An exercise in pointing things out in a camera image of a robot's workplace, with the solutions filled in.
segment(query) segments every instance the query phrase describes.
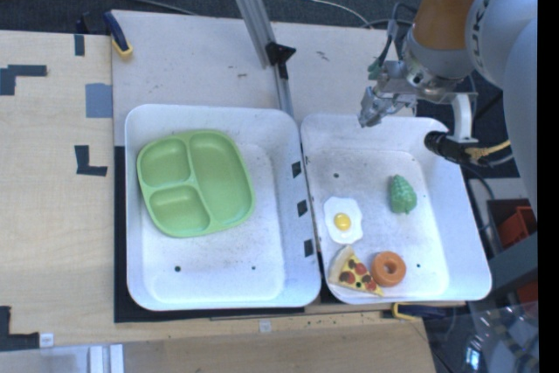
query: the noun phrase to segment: pizza topping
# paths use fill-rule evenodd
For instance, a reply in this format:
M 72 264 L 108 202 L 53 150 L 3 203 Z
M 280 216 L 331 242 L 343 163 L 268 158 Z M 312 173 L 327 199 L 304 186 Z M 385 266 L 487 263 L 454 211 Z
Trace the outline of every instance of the pizza topping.
M 369 291 L 374 291 L 376 289 L 376 283 L 373 280 L 369 281 L 365 286 L 365 289 Z
M 359 275 L 363 275 L 363 274 L 367 273 L 367 267 L 363 263 L 357 263 L 357 264 L 355 264 L 355 271 Z
M 355 275 L 350 271 L 344 271 L 340 274 L 340 281 L 353 285 L 355 283 Z

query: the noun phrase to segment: green plate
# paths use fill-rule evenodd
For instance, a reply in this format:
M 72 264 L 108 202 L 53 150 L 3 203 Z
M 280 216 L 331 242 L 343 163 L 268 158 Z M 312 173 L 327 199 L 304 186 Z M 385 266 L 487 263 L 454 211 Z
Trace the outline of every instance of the green plate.
M 149 215 L 171 237 L 230 229 L 254 210 L 243 157 L 222 132 L 202 129 L 156 140 L 141 149 L 136 165 Z

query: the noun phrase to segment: toy donut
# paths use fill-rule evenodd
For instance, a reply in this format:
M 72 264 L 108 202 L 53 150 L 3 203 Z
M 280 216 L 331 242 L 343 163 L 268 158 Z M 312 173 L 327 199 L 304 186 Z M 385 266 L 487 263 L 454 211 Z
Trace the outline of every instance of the toy donut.
M 404 278 L 405 263 L 397 253 L 380 252 L 373 258 L 370 272 L 380 286 L 395 286 Z

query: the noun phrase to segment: red object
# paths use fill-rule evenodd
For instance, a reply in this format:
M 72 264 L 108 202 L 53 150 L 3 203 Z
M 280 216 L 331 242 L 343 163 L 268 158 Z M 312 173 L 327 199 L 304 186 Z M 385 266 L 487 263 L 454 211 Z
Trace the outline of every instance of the red object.
M 534 233 L 536 228 L 537 223 L 532 207 L 519 206 L 516 207 L 514 214 L 510 218 L 499 225 L 497 231 L 499 232 L 500 243 L 503 249 L 507 249 Z M 538 301 L 538 280 L 530 281 L 517 289 L 516 293 L 521 303 L 530 306 L 530 304 Z
M 359 273 L 359 275 L 364 275 L 367 272 L 367 267 L 363 263 L 357 263 L 355 265 L 355 271 Z
M 516 207 L 514 215 L 506 219 L 498 228 L 503 249 L 522 241 L 535 231 L 536 223 L 532 207 Z

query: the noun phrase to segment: egg yolk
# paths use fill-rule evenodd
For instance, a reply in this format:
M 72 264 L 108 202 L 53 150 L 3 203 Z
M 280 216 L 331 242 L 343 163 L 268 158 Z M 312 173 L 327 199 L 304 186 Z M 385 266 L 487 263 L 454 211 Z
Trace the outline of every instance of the egg yolk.
M 345 213 L 337 213 L 334 216 L 334 225 L 342 231 L 347 230 L 351 226 L 351 219 Z

